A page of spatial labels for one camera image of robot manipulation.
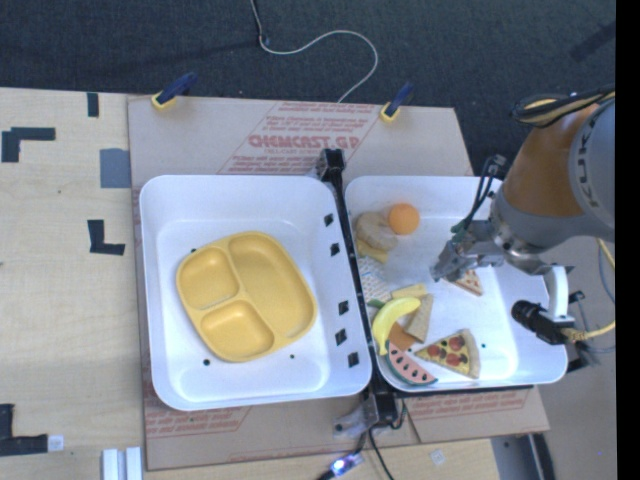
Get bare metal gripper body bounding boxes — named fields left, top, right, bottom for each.
left=451, top=219, right=546, bottom=273

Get small toy pizza slice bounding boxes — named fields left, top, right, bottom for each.
left=451, top=267, right=486, bottom=298

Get yellow toy cheese piece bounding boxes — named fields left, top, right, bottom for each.
left=390, top=282, right=429, bottom=301

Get tan toy bread wedge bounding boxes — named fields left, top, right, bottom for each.
left=403, top=293, right=436, bottom=344

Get orange ball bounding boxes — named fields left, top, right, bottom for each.
left=387, top=202, right=422, bottom=236

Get white plastic tray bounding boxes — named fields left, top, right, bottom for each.
left=138, top=173, right=374, bottom=412
left=343, top=174, right=570, bottom=394

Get yellow toy fries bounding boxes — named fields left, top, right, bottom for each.
left=356, top=240, right=391, bottom=265

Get white patterned toy waffle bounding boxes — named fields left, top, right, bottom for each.
left=356, top=256, right=394, bottom=305

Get yellow banana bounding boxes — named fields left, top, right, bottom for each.
left=370, top=295, right=423, bottom=357

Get beige toy croissant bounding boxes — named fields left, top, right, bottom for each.
left=354, top=210, right=400, bottom=251

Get large toy pizza slice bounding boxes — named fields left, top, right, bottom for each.
left=413, top=328, right=483, bottom=381

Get orange toy cheese slice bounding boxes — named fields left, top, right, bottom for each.
left=387, top=321, right=418, bottom=352

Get thin black rod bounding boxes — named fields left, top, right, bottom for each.
left=327, top=167, right=394, bottom=419

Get red toy watermelon slice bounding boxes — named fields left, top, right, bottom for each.
left=383, top=339, right=440, bottom=387

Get yellow divided plate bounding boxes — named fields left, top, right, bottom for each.
left=174, top=230, right=320, bottom=365

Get brown cardboard board red print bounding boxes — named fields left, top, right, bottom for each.
left=126, top=94, right=552, bottom=472

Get black cylinder on white bracket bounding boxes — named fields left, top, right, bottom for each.
left=510, top=262, right=577, bottom=346

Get black block with thin wires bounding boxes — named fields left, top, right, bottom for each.
left=370, top=386, right=402, bottom=427
left=317, top=147, right=348, bottom=184

